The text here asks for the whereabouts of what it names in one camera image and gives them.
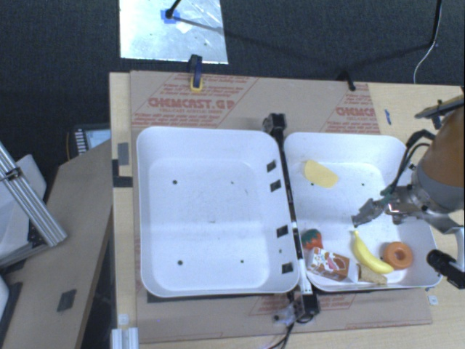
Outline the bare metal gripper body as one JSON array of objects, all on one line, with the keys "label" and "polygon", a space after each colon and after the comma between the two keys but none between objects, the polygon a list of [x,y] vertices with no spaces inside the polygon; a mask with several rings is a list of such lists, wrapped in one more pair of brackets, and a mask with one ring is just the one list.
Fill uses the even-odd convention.
[{"label": "bare metal gripper body", "polygon": [[423,220],[441,233],[454,233],[461,225],[450,214],[461,209],[461,189],[449,185],[397,186],[381,192],[387,201],[384,211],[400,224],[406,217]]}]

